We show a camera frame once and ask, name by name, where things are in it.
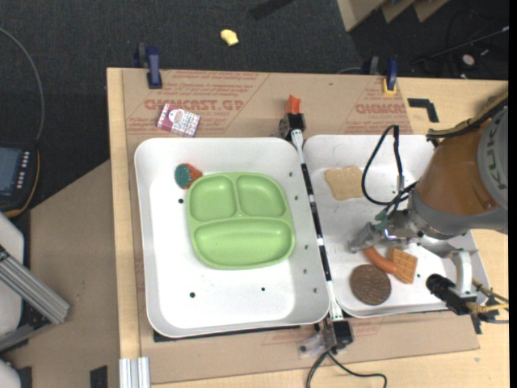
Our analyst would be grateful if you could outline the orange toy waffle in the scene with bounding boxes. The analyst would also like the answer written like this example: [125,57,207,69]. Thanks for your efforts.
[388,247,419,285]

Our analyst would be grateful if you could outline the pink and white carton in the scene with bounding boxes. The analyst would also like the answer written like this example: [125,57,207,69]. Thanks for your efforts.
[155,103,202,138]

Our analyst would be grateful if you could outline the white plastic tray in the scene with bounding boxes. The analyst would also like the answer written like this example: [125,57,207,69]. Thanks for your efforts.
[301,133,492,319]
[133,137,333,339]

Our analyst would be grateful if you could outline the beige toy biscuit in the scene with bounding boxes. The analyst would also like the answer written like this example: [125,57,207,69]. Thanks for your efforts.
[323,166,367,201]

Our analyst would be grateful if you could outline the orange toy sausage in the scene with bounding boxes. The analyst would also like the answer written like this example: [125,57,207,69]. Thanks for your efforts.
[362,246,400,275]

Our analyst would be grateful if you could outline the black cylinder on white bracket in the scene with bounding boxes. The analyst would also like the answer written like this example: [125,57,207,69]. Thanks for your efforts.
[419,234,481,316]

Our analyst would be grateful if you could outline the black block with thin wires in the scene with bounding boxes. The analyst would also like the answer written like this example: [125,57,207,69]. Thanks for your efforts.
[277,112,307,141]
[322,319,356,354]

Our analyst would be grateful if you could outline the brown cardboard board red print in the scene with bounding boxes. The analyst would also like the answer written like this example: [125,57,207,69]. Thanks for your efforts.
[120,69,482,384]

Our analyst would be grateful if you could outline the green divided plate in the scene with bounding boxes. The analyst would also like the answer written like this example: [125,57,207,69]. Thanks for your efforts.
[185,171,296,271]

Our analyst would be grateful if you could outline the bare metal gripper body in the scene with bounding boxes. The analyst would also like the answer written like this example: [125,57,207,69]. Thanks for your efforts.
[368,209,430,247]

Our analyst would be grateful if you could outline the thin black and white rod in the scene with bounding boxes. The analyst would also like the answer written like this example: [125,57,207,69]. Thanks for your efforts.
[291,129,345,322]

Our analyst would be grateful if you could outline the yellow toy piece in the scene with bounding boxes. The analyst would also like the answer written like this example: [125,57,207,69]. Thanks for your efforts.
[219,28,240,48]

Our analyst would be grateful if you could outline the red and green toy strawberry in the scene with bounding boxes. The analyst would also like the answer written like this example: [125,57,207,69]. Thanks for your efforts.
[174,162,204,190]

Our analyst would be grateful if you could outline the brown round toy cookie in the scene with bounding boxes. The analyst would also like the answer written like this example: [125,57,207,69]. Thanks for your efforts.
[349,264,393,307]

